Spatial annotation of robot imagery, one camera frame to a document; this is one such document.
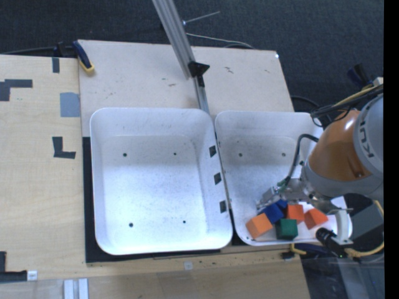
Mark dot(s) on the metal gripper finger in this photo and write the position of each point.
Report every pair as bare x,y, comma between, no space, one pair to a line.
262,206

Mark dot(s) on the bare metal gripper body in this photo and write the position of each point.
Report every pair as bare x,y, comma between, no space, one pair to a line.
291,191

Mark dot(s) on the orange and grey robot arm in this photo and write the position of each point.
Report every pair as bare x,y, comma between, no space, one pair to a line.
339,154

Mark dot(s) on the blue cube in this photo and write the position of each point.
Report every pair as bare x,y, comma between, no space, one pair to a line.
273,213
282,203

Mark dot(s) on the orange cube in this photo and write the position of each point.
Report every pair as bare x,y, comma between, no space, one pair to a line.
295,213
315,218
258,226

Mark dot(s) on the green cube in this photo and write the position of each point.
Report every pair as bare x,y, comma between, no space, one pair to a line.
286,229

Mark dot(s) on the white plastic tray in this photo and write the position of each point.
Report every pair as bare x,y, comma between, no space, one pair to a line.
249,173
149,182

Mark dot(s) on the pale wood board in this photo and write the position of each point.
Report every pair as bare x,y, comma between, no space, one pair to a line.
140,73

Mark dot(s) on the black cylinder on white bracket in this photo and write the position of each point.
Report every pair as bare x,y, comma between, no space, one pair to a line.
342,226

